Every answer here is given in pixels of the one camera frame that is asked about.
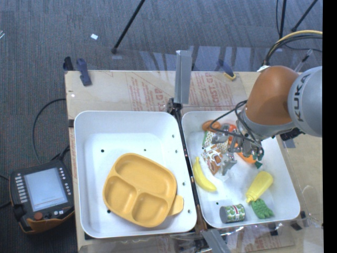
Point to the yellow banana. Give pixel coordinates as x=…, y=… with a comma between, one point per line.
x=201, y=176

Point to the white plastic tray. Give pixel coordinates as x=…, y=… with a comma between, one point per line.
x=105, y=130
x=279, y=167

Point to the grey can with green label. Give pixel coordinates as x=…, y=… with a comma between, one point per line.
x=233, y=213

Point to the green ribbed toy vegetable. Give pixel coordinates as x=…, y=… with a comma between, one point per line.
x=261, y=209

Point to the white carton with orange print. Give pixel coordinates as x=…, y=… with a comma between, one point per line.
x=213, y=160

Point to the orange doughnut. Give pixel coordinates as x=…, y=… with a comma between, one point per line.
x=208, y=125

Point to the thin black rod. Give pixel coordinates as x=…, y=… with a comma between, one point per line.
x=187, y=162

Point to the brown cardboard board, red print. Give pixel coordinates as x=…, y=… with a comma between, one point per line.
x=147, y=91

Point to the white carton with green print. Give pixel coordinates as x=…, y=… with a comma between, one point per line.
x=208, y=139

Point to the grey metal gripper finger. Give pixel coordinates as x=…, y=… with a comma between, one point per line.
x=227, y=165
x=220, y=134

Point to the black tripod stand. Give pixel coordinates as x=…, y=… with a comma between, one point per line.
x=131, y=20
x=283, y=12

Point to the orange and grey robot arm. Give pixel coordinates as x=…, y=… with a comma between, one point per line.
x=273, y=96

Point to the yellow mustard bottle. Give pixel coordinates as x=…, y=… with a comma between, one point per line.
x=259, y=184

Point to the orange carrot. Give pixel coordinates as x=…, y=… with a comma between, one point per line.
x=246, y=158

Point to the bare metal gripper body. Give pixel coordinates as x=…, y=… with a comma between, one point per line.
x=248, y=148

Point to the yellow divided plate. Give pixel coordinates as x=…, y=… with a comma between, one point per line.
x=142, y=183

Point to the red orange toy food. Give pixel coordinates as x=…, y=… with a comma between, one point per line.
x=232, y=128

